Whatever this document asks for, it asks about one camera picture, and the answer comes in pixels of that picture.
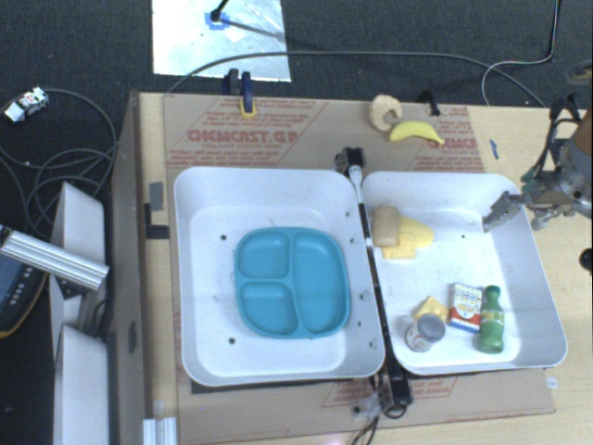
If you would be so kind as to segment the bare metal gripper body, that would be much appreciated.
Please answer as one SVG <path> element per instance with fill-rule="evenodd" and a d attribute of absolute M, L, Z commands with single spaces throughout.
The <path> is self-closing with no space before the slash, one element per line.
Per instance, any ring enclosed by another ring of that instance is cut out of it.
<path fill-rule="evenodd" d="M 522 176 L 526 205 L 532 210 L 553 210 L 568 215 L 592 214 L 590 182 L 579 172 L 569 170 L 529 171 Z"/>

